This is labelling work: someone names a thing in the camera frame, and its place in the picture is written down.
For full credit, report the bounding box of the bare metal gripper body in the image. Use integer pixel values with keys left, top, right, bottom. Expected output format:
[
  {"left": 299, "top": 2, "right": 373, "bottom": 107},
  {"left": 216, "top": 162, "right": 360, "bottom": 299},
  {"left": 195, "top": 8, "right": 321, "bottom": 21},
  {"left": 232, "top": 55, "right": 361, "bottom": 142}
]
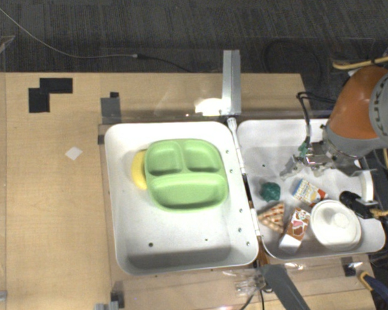
[{"left": 296, "top": 139, "right": 342, "bottom": 173}]

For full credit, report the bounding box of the white blue and yellow carton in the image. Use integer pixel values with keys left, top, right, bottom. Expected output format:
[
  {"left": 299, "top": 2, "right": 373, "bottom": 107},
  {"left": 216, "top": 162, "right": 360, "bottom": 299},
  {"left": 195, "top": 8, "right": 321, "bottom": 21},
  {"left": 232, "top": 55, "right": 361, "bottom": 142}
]
[{"left": 290, "top": 177, "right": 330, "bottom": 207}]

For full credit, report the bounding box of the white plastic tray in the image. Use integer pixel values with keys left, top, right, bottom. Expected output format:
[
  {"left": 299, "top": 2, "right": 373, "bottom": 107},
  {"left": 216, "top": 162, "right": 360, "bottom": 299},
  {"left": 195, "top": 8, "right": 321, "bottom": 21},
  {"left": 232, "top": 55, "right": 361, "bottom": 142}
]
[
  {"left": 236, "top": 112, "right": 388, "bottom": 263},
  {"left": 102, "top": 116, "right": 261, "bottom": 277}
]

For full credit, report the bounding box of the thin black and white rod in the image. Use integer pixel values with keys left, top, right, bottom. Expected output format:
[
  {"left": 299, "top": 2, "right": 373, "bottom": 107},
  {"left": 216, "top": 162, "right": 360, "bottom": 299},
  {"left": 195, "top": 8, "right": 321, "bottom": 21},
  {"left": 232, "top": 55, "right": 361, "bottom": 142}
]
[{"left": 227, "top": 115, "right": 262, "bottom": 239}]

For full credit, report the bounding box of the pizza slice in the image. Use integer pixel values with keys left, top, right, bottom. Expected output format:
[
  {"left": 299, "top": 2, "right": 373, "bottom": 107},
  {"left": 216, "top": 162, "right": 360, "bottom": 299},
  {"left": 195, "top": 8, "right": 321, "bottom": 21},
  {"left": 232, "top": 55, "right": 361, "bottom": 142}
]
[{"left": 257, "top": 201, "right": 288, "bottom": 235}]

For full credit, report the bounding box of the white bowl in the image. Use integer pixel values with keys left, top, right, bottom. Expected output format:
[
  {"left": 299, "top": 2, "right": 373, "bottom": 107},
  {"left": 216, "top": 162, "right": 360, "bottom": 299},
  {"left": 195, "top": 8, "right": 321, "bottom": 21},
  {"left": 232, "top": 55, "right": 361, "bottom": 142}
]
[{"left": 308, "top": 197, "right": 363, "bottom": 253}]

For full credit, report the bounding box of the brown and white carton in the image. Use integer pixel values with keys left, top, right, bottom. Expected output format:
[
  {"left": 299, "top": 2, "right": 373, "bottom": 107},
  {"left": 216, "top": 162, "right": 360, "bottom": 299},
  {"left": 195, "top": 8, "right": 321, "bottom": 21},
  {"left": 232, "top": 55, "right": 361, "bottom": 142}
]
[{"left": 275, "top": 206, "right": 314, "bottom": 256}]

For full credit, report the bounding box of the green divided plate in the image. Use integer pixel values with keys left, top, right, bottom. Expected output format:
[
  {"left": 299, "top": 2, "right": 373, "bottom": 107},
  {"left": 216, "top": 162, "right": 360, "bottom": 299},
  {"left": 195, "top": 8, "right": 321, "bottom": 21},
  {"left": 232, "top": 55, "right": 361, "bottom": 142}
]
[{"left": 142, "top": 136, "right": 231, "bottom": 214}]

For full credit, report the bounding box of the yellow banana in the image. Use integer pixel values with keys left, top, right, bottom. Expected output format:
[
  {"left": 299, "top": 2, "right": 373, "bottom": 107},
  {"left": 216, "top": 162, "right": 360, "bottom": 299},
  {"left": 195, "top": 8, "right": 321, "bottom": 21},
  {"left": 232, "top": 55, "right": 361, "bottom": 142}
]
[{"left": 129, "top": 149, "right": 150, "bottom": 192}]

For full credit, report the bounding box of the black cylinder on white bracket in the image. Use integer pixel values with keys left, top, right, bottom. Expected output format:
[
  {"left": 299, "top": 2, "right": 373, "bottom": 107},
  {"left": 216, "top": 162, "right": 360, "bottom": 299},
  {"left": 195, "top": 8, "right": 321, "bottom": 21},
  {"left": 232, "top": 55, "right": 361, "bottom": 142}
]
[{"left": 337, "top": 168, "right": 380, "bottom": 221}]

